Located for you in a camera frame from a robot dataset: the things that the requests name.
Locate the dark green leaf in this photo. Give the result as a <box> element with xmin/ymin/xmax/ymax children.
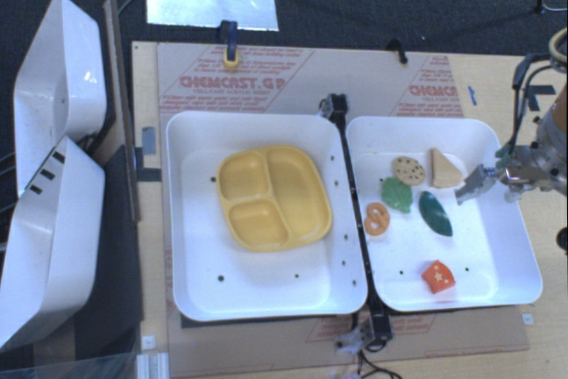
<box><xmin>417</xmin><ymin>190</ymin><xmax>454</xmax><ymax>238</ymax></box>

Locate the thin black rod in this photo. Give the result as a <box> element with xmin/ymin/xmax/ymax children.
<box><xmin>333</xmin><ymin>108</ymin><xmax>388</xmax><ymax>336</ymax></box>

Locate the brown cardboard board red print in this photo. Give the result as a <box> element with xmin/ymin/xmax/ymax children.
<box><xmin>156</xmin><ymin>41</ymin><xmax>532</xmax><ymax>367</ymax></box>

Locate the yellow divided plate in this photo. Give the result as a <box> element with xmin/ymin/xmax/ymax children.
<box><xmin>215</xmin><ymin>144</ymin><xmax>335</xmax><ymax>254</ymax></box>

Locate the light green lettuce leaf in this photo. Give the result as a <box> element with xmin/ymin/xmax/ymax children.
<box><xmin>380</xmin><ymin>176</ymin><xmax>414</xmax><ymax>215</ymax></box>

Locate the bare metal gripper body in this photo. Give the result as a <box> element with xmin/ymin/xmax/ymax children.
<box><xmin>495</xmin><ymin>143</ymin><xmax>568</xmax><ymax>203</ymax></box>

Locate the orange pretzel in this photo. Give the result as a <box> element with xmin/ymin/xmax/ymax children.
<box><xmin>363</xmin><ymin>201</ymin><xmax>392</xmax><ymax>237</ymax></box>

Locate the white plastic tray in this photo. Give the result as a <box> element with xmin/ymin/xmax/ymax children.
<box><xmin>344</xmin><ymin>115</ymin><xmax>544</xmax><ymax>313</ymax></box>
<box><xmin>164</xmin><ymin>110</ymin><xmax>370</xmax><ymax>322</ymax></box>

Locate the beige bread wedge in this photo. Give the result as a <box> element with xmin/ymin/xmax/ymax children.
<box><xmin>429</xmin><ymin>146</ymin><xmax>468</xmax><ymax>190</ymax></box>

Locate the brown chocolate chip biscuit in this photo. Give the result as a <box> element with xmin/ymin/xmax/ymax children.
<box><xmin>390</xmin><ymin>155</ymin><xmax>427</xmax><ymax>187</ymax></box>

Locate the orange packet with stars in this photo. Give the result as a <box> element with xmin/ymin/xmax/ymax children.
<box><xmin>421</xmin><ymin>259</ymin><xmax>456</xmax><ymax>295</ymax></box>

